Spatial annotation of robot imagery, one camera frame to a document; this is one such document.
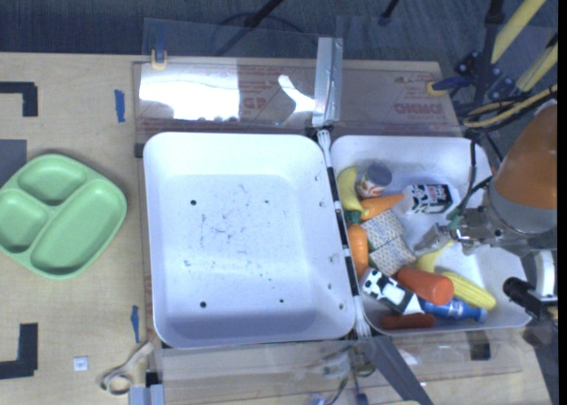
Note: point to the pale patterned packet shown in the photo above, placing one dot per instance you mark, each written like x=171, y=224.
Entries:
x=392, y=257
x=383, y=228

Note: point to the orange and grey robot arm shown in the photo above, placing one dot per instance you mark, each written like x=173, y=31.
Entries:
x=527, y=159

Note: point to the yellow corn cob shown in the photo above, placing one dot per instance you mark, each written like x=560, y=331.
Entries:
x=469, y=290

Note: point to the blue bottle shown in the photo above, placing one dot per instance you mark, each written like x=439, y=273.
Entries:
x=452, y=309

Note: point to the orange carrot with green top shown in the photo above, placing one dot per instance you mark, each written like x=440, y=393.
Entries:
x=359, y=250

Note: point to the black and white milk carton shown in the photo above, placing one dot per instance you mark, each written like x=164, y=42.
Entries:
x=387, y=290
x=432, y=198

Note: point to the yellow banana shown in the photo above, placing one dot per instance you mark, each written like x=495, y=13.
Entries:
x=347, y=190
x=432, y=259

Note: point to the thin black and white rod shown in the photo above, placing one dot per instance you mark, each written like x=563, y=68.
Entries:
x=339, y=212

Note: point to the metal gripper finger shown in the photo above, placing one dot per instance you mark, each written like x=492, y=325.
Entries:
x=434, y=237

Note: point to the black cylinder on white bracket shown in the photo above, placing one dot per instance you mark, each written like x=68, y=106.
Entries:
x=525, y=294

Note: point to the orange cylinder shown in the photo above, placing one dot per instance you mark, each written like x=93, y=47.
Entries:
x=425, y=285

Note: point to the small white square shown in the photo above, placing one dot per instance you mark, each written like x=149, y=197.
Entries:
x=80, y=363

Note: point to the green divided plate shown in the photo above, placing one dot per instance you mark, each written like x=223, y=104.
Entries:
x=75, y=226

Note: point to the brown cardboard board red print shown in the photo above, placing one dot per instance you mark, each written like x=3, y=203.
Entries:
x=381, y=102

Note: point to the white can with grey lid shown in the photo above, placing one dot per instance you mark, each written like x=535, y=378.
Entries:
x=372, y=184

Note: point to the white plastic tray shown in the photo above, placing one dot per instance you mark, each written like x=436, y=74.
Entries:
x=239, y=239
x=443, y=159

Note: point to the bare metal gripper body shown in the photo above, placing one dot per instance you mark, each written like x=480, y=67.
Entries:
x=480, y=226

